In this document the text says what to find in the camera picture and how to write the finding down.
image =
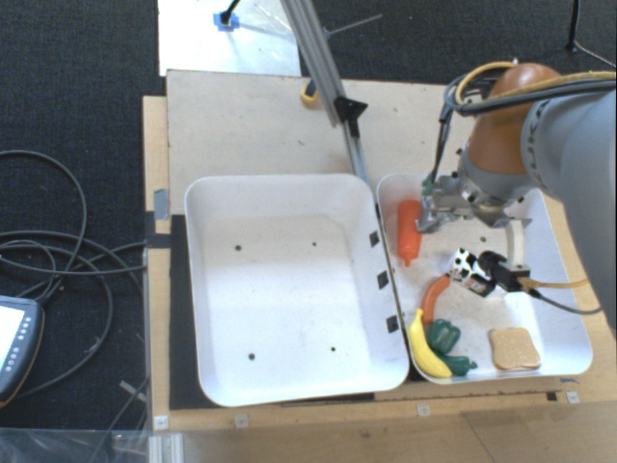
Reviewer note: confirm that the white plastic tray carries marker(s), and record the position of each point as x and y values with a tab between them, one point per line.
289	297
544	326

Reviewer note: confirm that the green chilli pepper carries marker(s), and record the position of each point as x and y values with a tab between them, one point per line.
460	363

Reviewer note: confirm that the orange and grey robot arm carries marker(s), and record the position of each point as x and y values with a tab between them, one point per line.
569	143

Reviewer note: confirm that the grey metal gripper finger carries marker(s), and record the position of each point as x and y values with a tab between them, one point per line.
425	221
448	218

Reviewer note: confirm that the yellow banana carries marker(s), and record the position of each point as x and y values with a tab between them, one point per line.
424	350

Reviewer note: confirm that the green bell pepper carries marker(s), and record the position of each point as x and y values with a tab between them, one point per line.
443	335

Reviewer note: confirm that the orange sausage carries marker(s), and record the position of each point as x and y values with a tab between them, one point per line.
433	294

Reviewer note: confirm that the black cylinder on white bracket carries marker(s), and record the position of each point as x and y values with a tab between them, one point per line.
503	270

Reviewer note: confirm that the black and white carton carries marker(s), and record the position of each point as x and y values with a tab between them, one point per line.
463	263

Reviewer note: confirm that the orange bottle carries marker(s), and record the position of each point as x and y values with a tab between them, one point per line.
409	229

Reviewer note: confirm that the thin black rod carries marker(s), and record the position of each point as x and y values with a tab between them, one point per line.
391	278

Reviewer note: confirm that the brown bread slice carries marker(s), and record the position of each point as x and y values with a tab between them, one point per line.
515	350

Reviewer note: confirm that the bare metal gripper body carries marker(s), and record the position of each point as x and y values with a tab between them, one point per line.
458	196

